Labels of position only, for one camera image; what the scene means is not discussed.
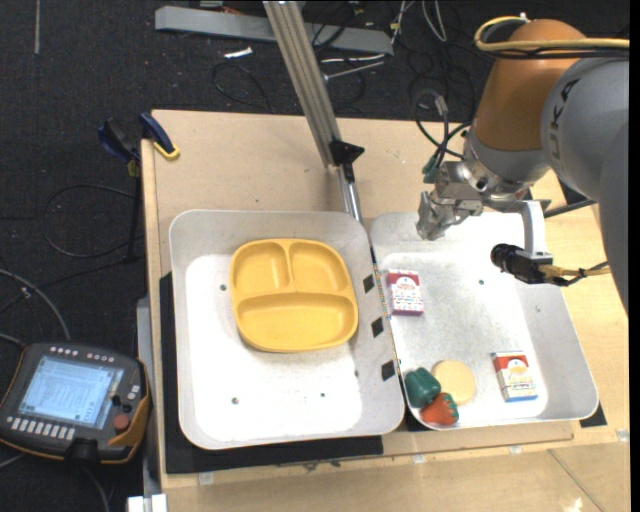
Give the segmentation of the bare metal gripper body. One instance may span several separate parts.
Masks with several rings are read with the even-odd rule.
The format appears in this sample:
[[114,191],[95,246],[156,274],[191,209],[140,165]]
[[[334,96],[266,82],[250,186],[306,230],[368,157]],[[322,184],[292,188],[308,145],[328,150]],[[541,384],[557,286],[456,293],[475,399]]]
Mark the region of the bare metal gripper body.
[[506,193],[501,180],[483,164],[445,162],[440,168],[432,202],[447,211],[448,217],[478,216],[486,208],[506,209]]

